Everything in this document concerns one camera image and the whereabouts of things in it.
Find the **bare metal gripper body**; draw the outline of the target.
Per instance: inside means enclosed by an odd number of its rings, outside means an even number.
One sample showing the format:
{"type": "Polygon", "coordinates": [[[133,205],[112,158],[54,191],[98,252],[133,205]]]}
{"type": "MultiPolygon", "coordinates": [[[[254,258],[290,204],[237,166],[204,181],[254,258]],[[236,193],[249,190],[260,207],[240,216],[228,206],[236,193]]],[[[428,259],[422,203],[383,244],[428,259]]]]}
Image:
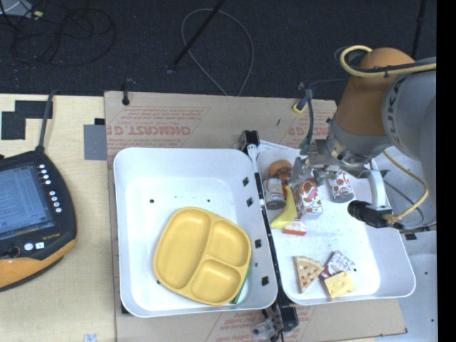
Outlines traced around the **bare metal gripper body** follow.
{"type": "Polygon", "coordinates": [[[308,152],[308,166],[323,172],[347,172],[353,177],[368,177],[366,167],[369,157],[357,155],[346,149],[338,140],[314,140],[308,152]]]}

